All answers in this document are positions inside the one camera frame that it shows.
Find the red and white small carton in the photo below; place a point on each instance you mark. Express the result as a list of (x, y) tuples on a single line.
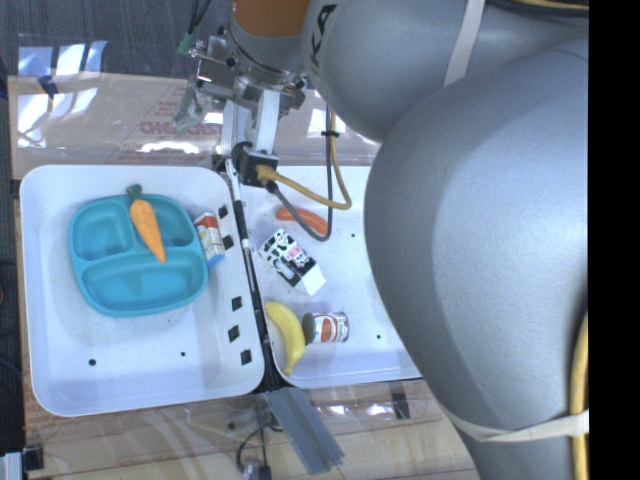
[(210, 238)]

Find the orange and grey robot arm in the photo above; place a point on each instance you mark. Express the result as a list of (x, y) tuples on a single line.
[(450, 218)]

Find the white plastic tray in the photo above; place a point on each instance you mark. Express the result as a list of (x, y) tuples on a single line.
[(125, 358), (350, 288)]

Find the brown cardboard board red print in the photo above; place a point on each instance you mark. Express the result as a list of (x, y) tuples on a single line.
[(100, 118)]

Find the orange carrot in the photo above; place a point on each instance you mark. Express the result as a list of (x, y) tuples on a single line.
[(146, 223)]

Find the black cylinder on white bracket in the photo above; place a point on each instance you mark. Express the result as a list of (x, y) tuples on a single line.
[(257, 165)]

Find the thin black and white rod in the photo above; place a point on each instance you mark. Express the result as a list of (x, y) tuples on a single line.
[(248, 248)]

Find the orange sausage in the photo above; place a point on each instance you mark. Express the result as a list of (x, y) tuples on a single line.
[(295, 215)]

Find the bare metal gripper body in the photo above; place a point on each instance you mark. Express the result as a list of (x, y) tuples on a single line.
[(250, 90)]

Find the yellow banana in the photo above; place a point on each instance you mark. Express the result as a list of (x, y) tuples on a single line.
[(290, 330)]

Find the red and white can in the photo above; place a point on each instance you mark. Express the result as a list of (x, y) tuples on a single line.
[(329, 328)]

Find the blue divided plate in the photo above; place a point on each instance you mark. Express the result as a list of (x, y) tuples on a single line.
[(140, 280)]

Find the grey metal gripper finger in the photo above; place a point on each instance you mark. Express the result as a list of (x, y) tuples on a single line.
[(202, 105), (184, 115)]

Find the black and white milk carton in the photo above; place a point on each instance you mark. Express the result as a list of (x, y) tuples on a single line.
[(287, 260)]

